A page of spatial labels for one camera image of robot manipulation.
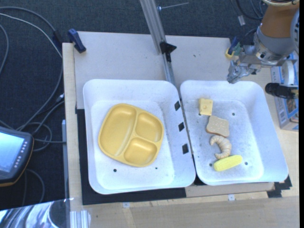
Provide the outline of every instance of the black floor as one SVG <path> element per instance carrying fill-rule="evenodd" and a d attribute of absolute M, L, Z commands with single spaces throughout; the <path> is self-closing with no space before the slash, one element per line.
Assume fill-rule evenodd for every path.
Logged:
<path fill-rule="evenodd" d="M 235 0 L 156 0 L 157 5 L 188 3 L 175 8 L 163 9 L 161 19 L 166 35 L 233 38 L 243 36 L 256 28 L 260 20 L 245 17 L 246 25 L 238 23 L 240 10 Z M 252 0 L 256 10 L 259 0 Z M 250 0 L 239 0 L 242 10 L 251 17 Z M 0 13 L 29 21 L 40 27 L 49 37 L 52 29 L 38 16 L 6 6 L 30 9 L 46 18 L 68 42 L 67 31 L 118 32 L 149 34 L 139 0 L 0 0 Z M 61 58 L 37 28 L 12 18 L 0 15 L 0 25 L 9 37 L 9 54 L 0 72 L 0 125 L 18 129 L 33 116 L 52 95 L 61 75 Z M 252 34 L 246 37 L 252 42 Z M 5 57 L 6 37 L 0 29 L 0 66 Z M 56 99 L 64 92 L 62 80 L 53 97 L 43 110 L 56 106 Z M 23 130 L 33 133 L 46 111 L 32 119 Z M 37 139 L 62 140 L 61 123 L 65 118 L 64 105 L 59 105 L 35 134 Z M 43 145 L 35 142 L 35 149 Z M 45 195 L 43 202 L 64 199 L 64 176 L 62 144 L 52 143 L 33 153 L 28 168 L 43 180 Z M 40 202 L 42 184 L 32 172 L 27 171 L 20 180 L 9 187 L 0 188 L 0 209 L 20 207 Z"/>

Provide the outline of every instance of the shrimp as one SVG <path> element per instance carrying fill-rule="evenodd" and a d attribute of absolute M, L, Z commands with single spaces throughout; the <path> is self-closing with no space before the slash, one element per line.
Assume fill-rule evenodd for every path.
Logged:
<path fill-rule="evenodd" d="M 210 145 L 213 145 L 214 143 L 217 143 L 220 150 L 222 151 L 220 154 L 215 154 L 215 157 L 217 159 L 223 159 L 230 155 L 232 144 L 228 139 L 224 138 L 223 136 L 214 135 L 210 139 Z"/>

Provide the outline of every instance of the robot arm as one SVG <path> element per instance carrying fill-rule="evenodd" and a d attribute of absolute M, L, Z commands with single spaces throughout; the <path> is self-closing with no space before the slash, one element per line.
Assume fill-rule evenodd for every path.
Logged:
<path fill-rule="evenodd" d="M 232 59 L 227 76 L 230 83 L 256 74 L 261 67 L 282 66 L 291 53 L 299 52 L 300 0 L 262 1 L 268 8 L 254 35 L 254 45 L 240 46 L 235 42 L 226 53 Z"/>

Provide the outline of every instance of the screen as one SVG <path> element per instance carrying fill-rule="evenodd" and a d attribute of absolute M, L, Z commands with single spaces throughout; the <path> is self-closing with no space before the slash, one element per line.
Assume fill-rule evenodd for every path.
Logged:
<path fill-rule="evenodd" d="M 10 172 L 24 138 L 0 133 L 0 171 Z"/>

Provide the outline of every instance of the table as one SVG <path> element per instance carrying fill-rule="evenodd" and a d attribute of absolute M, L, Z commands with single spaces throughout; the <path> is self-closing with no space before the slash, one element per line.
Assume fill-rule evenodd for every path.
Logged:
<path fill-rule="evenodd" d="M 135 75 L 132 75 L 131 79 L 139 79 L 140 77 L 141 79 L 157 78 L 165 80 L 165 75 L 162 70 L 162 57 L 156 54 L 150 35 L 100 32 L 79 32 L 79 35 L 84 46 L 87 47 L 86 55 L 79 54 L 73 48 L 72 43 L 63 44 L 69 194 L 71 198 L 74 198 L 73 202 L 71 202 L 71 210 L 89 210 L 92 218 L 92 227 L 95 227 L 101 220 L 108 224 L 108 227 L 116 227 L 115 225 L 120 227 L 122 224 L 127 224 L 128 227 L 137 227 L 137 225 L 143 224 L 148 212 L 152 216 L 151 219 L 153 219 L 153 222 L 149 224 L 151 227 L 159 224 L 159 222 L 168 221 L 166 217 L 158 219 L 157 215 L 160 213 L 166 213 L 168 217 L 175 217 L 177 220 L 183 218 L 183 220 L 193 224 L 199 224 L 204 218 L 205 224 L 209 222 L 212 224 L 211 218 L 213 215 L 202 215 L 194 207 L 209 210 L 208 212 L 213 210 L 213 214 L 215 214 L 224 211 L 232 205 L 231 207 L 235 207 L 235 210 L 231 210 L 231 214 L 226 213 L 226 216 L 238 216 L 240 215 L 238 212 L 246 212 L 248 210 L 253 211 L 253 214 L 258 212 L 256 215 L 261 215 L 260 211 L 255 210 L 258 208 L 259 203 L 263 203 L 265 212 L 269 212 L 269 210 L 276 209 L 279 206 L 281 209 L 286 209 L 288 214 L 290 213 L 297 217 L 296 215 L 299 211 L 298 133 L 279 128 L 274 98 L 267 94 L 266 100 L 288 164 L 292 183 L 292 187 L 289 190 L 282 190 L 283 199 L 268 198 L 267 191 L 273 190 L 275 184 L 267 182 L 221 186 L 190 185 L 185 188 L 187 197 L 184 199 L 83 206 L 81 200 L 77 116 L 75 114 L 76 106 L 80 109 L 83 107 L 81 98 L 83 84 L 90 77 L 130 78 L 125 71 L 121 70 L 127 67 L 133 70 L 136 69 L 134 71 Z M 167 36 L 167 41 L 178 48 L 171 54 L 177 88 L 186 79 L 226 80 L 229 61 L 225 58 L 224 52 L 229 47 L 228 38 Z M 139 68 L 143 61 L 147 65 L 145 70 L 149 71 L 148 74 L 144 74 L 145 70 Z M 75 65 L 79 62 L 85 62 L 88 67 L 91 65 L 96 67 L 96 65 L 107 63 L 104 65 L 105 68 L 103 70 L 89 71 L 86 75 L 79 77 L 79 75 L 76 76 L 75 74 Z M 115 70 L 111 70 L 110 66 L 115 66 Z M 270 70 L 269 68 L 263 68 L 257 76 L 249 76 L 244 80 L 255 81 L 264 88 L 267 83 L 271 82 Z M 227 200 L 236 201 L 233 204 L 229 204 Z M 291 207 L 294 208 L 295 212 L 291 213 Z M 190 209 L 192 215 L 185 215 L 184 209 Z M 182 227 L 182 224 L 175 224 L 175 227 Z"/>

